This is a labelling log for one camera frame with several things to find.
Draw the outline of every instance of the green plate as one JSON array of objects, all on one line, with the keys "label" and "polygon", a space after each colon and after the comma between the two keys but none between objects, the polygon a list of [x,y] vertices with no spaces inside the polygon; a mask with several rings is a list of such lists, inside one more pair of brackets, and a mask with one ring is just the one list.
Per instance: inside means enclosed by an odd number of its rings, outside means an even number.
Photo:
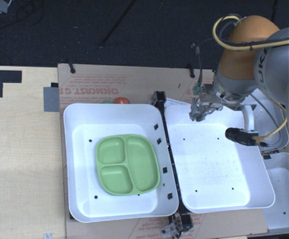
[{"label": "green plate", "polygon": [[96,146],[100,183],[113,195],[136,195],[160,183],[159,163],[150,140],[137,134],[101,139]]}]

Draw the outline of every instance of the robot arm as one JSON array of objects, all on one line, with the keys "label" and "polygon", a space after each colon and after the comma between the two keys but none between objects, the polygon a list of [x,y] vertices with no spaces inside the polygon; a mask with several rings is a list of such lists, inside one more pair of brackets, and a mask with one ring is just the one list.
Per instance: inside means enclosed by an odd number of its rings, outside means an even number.
[{"label": "robot arm", "polygon": [[[217,26],[226,19],[237,22],[227,41],[216,33]],[[192,100],[191,120],[202,121],[223,106],[247,114],[242,103],[257,88],[281,109],[285,107],[285,117],[289,120],[289,28],[279,30],[261,16],[241,19],[230,15],[215,23],[213,37],[225,49],[213,83],[203,85],[199,99]],[[252,128],[247,129],[229,128],[226,137],[244,145],[256,145],[270,136],[261,137],[253,133]]]}]

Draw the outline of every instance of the cardboard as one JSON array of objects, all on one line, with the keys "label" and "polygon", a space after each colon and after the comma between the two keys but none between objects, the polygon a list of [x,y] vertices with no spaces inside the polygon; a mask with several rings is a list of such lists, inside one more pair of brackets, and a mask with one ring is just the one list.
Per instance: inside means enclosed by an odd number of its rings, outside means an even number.
[{"label": "cardboard", "polygon": [[[192,88],[198,81],[190,77],[189,69],[124,67],[74,64],[72,74],[68,64],[58,65],[60,118],[62,126],[62,152],[66,229],[68,239],[162,239],[160,229],[168,224],[168,217],[128,219],[96,223],[80,223],[70,219],[66,169],[66,146],[63,129],[64,109],[73,103],[101,103],[126,97],[133,104],[147,104],[155,91],[164,91],[167,98],[191,103]],[[203,70],[202,83],[211,83],[213,73]],[[210,239],[268,231],[261,209],[191,214],[194,227],[181,235],[182,239]]]}]

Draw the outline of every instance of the brown cylindrical object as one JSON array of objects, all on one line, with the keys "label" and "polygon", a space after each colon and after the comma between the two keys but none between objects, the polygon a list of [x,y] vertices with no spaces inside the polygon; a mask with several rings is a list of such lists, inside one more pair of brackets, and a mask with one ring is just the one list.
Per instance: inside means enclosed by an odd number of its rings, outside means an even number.
[{"label": "brown cylindrical object", "polygon": [[[228,41],[234,43],[263,41],[279,28],[270,20],[253,15],[238,22]],[[224,49],[218,69],[221,74],[233,80],[254,79],[254,59],[258,49],[234,51]]]}]

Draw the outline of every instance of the red tomato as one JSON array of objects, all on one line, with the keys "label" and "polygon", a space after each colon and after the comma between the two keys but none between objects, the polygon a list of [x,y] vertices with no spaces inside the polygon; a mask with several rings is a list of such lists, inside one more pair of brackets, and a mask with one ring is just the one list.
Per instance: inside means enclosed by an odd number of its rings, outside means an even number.
[{"label": "red tomato", "polygon": [[114,104],[129,104],[130,101],[128,98],[118,97],[114,99],[113,103]]}]

